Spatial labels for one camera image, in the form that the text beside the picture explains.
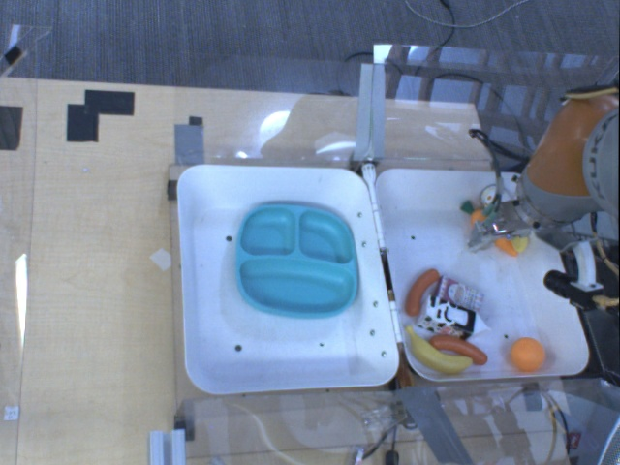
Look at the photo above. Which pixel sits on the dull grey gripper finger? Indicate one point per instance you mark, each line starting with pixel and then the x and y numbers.
pixel 478 241
pixel 484 226

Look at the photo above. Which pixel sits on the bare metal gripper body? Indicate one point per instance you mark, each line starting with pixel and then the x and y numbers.
pixel 509 221

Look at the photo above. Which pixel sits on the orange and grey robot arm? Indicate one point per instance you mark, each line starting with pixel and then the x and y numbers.
pixel 562 153

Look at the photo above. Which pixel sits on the orange carrot with green top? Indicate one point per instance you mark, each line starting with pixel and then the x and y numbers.
pixel 477 217

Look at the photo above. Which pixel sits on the yellow lemon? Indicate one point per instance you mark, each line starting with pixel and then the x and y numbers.
pixel 522 244

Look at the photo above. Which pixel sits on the small white can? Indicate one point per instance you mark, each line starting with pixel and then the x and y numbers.
pixel 488 194

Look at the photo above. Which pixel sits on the white plastic tray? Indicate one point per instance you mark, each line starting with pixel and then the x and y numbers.
pixel 436 211
pixel 213 337

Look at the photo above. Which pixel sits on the pink and white packet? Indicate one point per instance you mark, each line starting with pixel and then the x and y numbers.
pixel 462 292

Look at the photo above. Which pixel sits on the red sausage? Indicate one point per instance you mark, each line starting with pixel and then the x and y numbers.
pixel 460 348
pixel 419 291

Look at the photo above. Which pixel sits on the black and white cow-print carton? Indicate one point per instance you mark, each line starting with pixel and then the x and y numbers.
pixel 448 318

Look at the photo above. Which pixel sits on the thin black and white rod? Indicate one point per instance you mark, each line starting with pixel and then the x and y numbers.
pixel 377 216

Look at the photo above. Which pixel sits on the orange fruit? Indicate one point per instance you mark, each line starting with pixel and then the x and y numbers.
pixel 528 355

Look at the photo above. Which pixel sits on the yellow banana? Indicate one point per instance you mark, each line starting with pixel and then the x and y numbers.
pixel 436 359

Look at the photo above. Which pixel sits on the blue divided plate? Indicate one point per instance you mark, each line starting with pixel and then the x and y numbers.
pixel 295 284

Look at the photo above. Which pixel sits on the black cylinder on white bracket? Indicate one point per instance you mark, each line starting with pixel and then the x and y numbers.
pixel 576 284

